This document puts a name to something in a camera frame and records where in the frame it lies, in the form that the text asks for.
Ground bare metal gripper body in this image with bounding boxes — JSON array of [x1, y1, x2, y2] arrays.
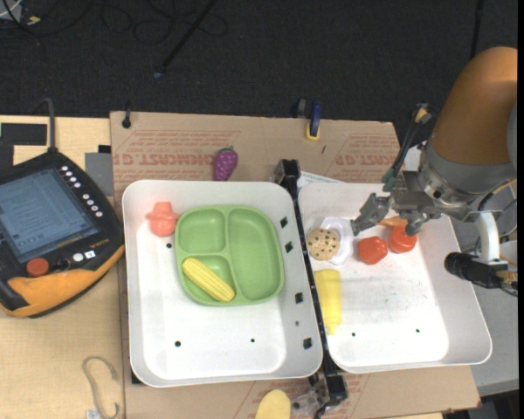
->
[[389, 168, 469, 224]]

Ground red bell pepper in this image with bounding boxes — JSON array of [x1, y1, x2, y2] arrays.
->
[[355, 235, 389, 266]]

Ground chocolate chip biscuit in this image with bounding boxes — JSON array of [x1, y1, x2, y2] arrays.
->
[[306, 227, 341, 262]]

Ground white printed paper sheet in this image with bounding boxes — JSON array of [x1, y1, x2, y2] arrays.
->
[[298, 169, 347, 188]]

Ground white plastic tray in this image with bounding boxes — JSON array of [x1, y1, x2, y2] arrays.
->
[[121, 179, 325, 388], [297, 181, 493, 375]]

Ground thin black rod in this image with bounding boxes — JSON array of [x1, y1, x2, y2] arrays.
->
[[284, 175, 342, 381]]

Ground yellow mustard bottle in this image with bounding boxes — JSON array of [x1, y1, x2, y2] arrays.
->
[[313, 268, 343, 337]]

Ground green divided plate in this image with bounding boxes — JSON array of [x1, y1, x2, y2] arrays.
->
[[174, 205, 286, 307]]

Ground brown cardboard board red print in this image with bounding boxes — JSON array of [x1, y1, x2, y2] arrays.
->
[[108, 110, 482, 419]]

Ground purple grapes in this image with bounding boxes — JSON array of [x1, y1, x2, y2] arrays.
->
[[212, 145, 239, 182]]

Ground yellow corn cob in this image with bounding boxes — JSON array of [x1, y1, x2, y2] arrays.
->
[[181, 256, 237, 303]]

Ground salmon pink toy food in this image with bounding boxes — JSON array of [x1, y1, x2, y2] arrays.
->
[[146, 201, 179, 238]]

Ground pale yellow rounded toy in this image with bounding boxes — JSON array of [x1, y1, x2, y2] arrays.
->
[[254, 388, 293, 419]]

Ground black cylinder on white bracket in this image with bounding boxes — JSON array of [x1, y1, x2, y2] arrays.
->
[[444, 209, 519, 297]]

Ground black block with wires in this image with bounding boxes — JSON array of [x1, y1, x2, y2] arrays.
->
[[272, 158, 301, 187], [307, 372, 349, 415]]

